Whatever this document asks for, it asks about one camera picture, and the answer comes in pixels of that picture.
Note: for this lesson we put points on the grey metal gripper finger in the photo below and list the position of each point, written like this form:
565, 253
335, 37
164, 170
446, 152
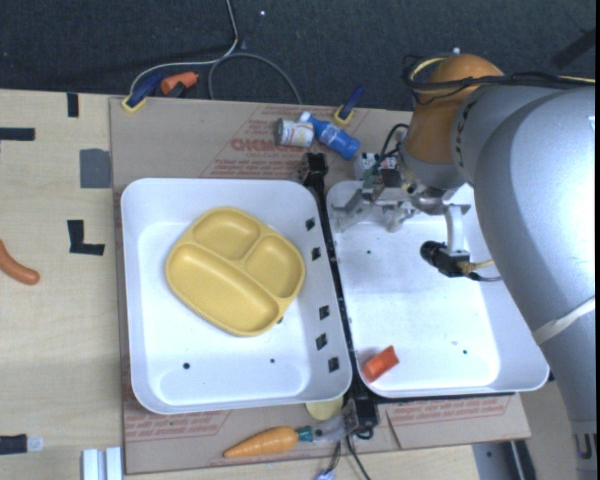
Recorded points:
347, 208
397, 216

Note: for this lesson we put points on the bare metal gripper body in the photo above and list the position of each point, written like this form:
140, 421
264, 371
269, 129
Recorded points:
392, 195

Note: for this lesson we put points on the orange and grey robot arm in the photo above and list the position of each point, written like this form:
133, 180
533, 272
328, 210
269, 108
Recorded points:
530, 178

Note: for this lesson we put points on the blue bottle with white cap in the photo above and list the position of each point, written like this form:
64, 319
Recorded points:
336, 138

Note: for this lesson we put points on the thin black rod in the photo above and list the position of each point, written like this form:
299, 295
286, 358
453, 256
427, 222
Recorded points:
338, 278

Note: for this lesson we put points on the small white can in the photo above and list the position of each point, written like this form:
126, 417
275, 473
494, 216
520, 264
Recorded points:
295, 133

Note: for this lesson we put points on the white plastic tray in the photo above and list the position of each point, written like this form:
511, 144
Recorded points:
420, 318
230, 368

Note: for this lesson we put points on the yellow divided plate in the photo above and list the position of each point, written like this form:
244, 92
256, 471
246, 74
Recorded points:
220, 278

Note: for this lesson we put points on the orange wedge toy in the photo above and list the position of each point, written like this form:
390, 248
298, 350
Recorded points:
379, 364

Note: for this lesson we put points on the brown cardboard board, red print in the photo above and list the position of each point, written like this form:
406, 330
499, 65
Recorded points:
180, 143

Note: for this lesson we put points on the pale yellow round toy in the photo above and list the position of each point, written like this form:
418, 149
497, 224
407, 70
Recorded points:
324, 408

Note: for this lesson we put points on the orange carrot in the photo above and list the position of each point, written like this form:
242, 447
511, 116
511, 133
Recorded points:
265, 443

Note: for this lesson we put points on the orange sausage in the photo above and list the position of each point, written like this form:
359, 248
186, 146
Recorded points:
10, 265

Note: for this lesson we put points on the black cylinder on white bracket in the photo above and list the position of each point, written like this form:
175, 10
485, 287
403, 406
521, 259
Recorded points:
447, 259

